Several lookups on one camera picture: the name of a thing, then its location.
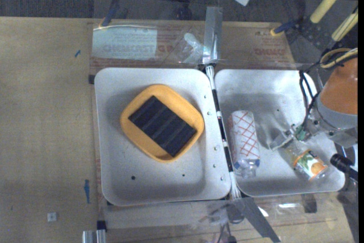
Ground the thin black and white rod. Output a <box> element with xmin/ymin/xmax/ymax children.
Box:
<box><xmin>205</xmin><ymin>64</ymin><xmax>243</xmax><ymax>200</ymax></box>

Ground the orange plate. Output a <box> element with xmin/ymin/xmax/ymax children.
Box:
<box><xmin>119</xmin><ymin>83</ymin><xmax>205</xmax><ymax>164</ymax></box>

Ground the brown cardboard board red print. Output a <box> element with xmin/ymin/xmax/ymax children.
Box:
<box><xmin>87</xmin><ymin>20</ymin><xmax>351</xmax><ymax>238</ymax></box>

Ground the clear bottle orange fruit label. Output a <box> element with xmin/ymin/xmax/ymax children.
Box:
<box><xmin>279</xmin><ymin>139</ymin><xmax>329</xmax><ymax>182</ymax></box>

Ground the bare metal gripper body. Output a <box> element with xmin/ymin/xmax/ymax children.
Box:
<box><xmin>290</xmin><ymin>114</ymin><xmax>358</xmax><ymax>149</ymax></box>

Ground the clear bottle red lattice label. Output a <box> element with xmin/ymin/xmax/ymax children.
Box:
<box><xmin>227</xmin><ymin>109</ymin><xmax>261</xmax><ymax>179</ymax></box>

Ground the black cylinder on white bracket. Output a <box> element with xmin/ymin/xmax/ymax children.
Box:
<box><xmin>329</xmin><ymin>144</ymin><xmax>358</xmax><ymax>180</ymax></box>

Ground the white plastic tray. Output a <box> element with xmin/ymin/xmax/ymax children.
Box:
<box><xmin>213</xmin><ymin>68</ymin><xmax>346</xmax><ymax>198</ymax></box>
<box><xmin>93</xmin><ymin>67</ymin><xmax>232</xmax><ymax>207</ymax></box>

